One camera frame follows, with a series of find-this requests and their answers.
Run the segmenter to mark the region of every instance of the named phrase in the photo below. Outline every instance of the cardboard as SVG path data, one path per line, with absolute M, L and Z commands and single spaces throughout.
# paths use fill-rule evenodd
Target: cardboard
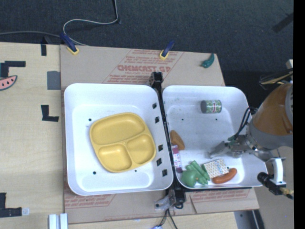
M 62 138 L 64 161 L 65 122 L 63 92 L 73 83 L 145 84 L 152 72 L 163 73 L 163 87 L 169 85 L 224 86 L 217 55 L 209 68 L 201 66 L 210 53 L 170 52 L 165 61 L 160 51 L 122 48 L 78 46 L 80 52 L 71 54 L 65 45 L 61 52 Z M 162 217 L 164 211 L 155 210 L 154 202 L 162 199 L 165 191 L 126 194 L 78 196 L 65 179 L 64 209 L 69 223 Z M 227 212 L 258 209 L 254 189 L 202 191 L 186 193 L 182 209 L 173 215 Z

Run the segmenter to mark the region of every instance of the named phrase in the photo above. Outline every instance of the yellow divided tray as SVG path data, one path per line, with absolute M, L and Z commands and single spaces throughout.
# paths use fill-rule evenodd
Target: yellow divided tray
M 91 125 L 90 140 L 105 169 L 123 172 L 153 160 L 156 146 L 145 122 L 134 113 L 114 114 Z

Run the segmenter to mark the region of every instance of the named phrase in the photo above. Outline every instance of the wooden table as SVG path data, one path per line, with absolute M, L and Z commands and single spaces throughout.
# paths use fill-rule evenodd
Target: wooden table
M 39 44 L 0 43 L 0 62 L 26 61 L 25 68 L 10 67 L 16 83 L 0 91 L 0 192 L 6 192 L 7 208 L 29 208 L 22 217 L 0 218 L 0 229 L 47 228 L 49 214 L 63 208 L 63 158 L 61 91 L 47 89 L 47 72 L 60 71 L 57 45 L 47 45 L 47 57 Z M 49 105 L 58 122 L 42 121 L 41 105 Z M 153 228 L 160 218 L 69 225 L 71 229 Z M 237 229 L 233 212 L 176 216 L 178 228 Z M 164 229 L 173 228 L 168 219 Z

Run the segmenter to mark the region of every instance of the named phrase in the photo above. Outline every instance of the watermelon slice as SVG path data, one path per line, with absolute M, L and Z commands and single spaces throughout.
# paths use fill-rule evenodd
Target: watermelon slice
M 0 79 L 0 91 L 8 89 L 9 87 L 13 86 L 16 80 L 17 80 L 16 75 Z

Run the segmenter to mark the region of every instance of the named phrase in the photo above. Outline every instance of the dark background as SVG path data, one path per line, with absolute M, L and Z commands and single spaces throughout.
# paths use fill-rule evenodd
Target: dark background
M 293 59 L 294 0 L 116 1 L 121 24 L 72 22 L 67 34 L 90 46 L 161 50 L 174 40 L 175 51 L 216 53 L 226 85 L 241 89 L 252 107 L 270 91 L 260 77 L 285 70 Z M 0 8 L 0 33 L 59 35 L 71 19 L 115 19 L 112 0 L 0 0 Z M 9 34 L 0 41 L 40 43 L 42 37 Z

